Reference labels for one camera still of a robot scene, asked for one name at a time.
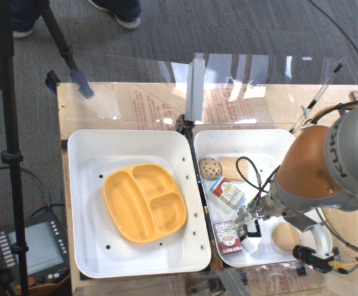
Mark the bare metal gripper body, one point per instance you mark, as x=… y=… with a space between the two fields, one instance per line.
x=266 y=210

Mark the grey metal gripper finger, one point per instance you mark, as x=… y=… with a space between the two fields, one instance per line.
x=241 y=217

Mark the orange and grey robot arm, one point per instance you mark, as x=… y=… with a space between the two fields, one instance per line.
x=308 y=165

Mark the black and white carton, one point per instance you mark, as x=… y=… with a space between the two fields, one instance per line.
x=251 y=237

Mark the red printed packet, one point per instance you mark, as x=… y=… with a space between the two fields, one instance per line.
x=227 y=237

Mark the red and white carton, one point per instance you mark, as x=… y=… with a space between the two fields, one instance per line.
x=228 y=193

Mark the tan round bread bun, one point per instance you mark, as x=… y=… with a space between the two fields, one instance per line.
x=285 y=237

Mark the tan bread slice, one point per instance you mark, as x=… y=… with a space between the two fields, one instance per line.
x=228 y=167

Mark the brown chocolate chip biscuit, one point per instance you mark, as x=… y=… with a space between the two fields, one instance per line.
x=210 y=168

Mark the white plastic tray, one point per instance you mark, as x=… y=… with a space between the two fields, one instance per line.
x=89 y=165
x=246 y=143

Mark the yellow divided plate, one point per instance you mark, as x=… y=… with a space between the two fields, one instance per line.
x=144 y=202

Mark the brown cardboard board red print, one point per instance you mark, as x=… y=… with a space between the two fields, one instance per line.
x=111 y=106

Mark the person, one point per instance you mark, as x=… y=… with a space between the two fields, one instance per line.
x=121 y=3

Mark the black tripod stand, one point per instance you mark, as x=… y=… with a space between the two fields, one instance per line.
x=7 y=109

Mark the black cylinder on white bracket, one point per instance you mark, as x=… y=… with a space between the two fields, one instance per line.
x=320 y=242

